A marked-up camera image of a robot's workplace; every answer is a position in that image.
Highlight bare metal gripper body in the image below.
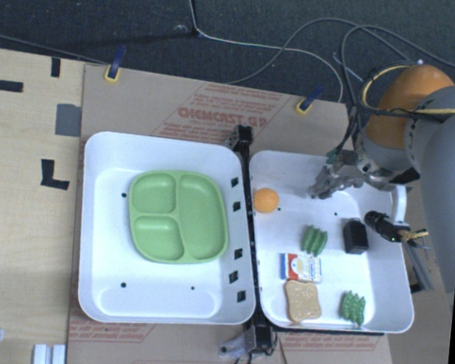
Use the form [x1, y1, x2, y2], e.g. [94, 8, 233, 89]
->
[318, 147, 400, 195]

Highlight green pea pods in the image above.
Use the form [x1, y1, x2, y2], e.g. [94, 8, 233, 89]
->
[337, 288, 369, 328]
[299, 224, 330, 259]

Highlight orange ball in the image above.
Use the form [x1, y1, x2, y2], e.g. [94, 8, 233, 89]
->
[251, 186, 281, 215]

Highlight black box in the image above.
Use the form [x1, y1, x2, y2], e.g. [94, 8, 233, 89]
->
[340, 217, 372, 256]

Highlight thin black rod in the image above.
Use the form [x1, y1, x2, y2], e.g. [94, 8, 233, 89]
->
[220, 145, 286, 332]

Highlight white red blue carton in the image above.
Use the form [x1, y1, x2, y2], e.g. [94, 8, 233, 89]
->
[277, 252, 325, 284]

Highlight white plastic tray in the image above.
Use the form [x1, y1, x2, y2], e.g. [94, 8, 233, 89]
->
[232, 147, 431, 342]
[66, 129, 273, 338]

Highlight tan bread slice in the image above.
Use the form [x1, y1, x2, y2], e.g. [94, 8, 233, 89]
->
[280, 279, 326, 326]

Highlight green divided plate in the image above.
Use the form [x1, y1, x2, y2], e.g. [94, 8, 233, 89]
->
[121, 165, 236, 271]

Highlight brown cardboard board red print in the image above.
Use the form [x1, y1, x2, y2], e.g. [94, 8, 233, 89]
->
[52, 63, 423, 364]

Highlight black cylinder on white bracket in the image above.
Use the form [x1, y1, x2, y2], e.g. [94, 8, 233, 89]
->
[361, 181, 416, 245]

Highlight black block with thin wires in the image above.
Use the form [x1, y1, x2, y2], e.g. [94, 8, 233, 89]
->
[240, 321, 278, 359]
[230, 124, 256, 155]

